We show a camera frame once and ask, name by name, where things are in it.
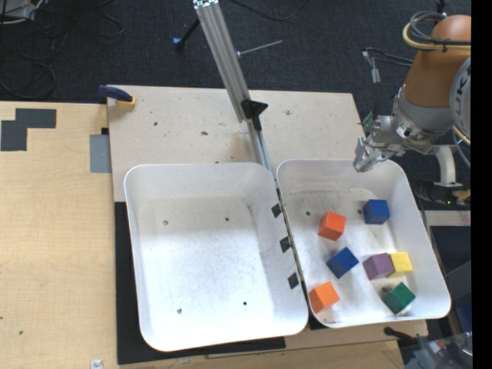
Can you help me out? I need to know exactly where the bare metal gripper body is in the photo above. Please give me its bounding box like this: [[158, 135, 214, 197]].
[[365, 115, 436, 157]]

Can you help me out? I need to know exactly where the blue cube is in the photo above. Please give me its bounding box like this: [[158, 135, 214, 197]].
[[361, 198, 391, 226], [325, 246, 361, 280]]

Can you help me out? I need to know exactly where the orange cube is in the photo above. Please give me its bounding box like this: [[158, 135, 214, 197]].
[[307, 281, 341, 314], [317, 210, 347, 242]]

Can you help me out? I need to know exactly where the thin black and white rod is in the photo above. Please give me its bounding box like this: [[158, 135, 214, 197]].
[[271, 173, 309, 290]]

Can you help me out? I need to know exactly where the yellow cube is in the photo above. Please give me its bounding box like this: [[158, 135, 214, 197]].
[[387, 251, 414, 278]]

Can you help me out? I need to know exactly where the purple cube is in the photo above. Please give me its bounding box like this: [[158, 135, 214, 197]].
[[362, 252, 395, 281]]

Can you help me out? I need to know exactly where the white plastic tray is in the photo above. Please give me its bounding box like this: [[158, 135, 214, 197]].
[[275, 158, 452, 329], [123, 161, 310, 353]]

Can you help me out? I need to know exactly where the green cube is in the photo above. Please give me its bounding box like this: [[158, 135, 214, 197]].
[[381, 281, 417, 316]]

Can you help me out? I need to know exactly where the pale wood board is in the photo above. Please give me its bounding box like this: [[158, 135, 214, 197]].
[[106, 85, 429, 361]]

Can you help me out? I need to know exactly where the black cylinder on white bracket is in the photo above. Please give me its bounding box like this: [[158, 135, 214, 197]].
[[414, 145, 464, 207]]

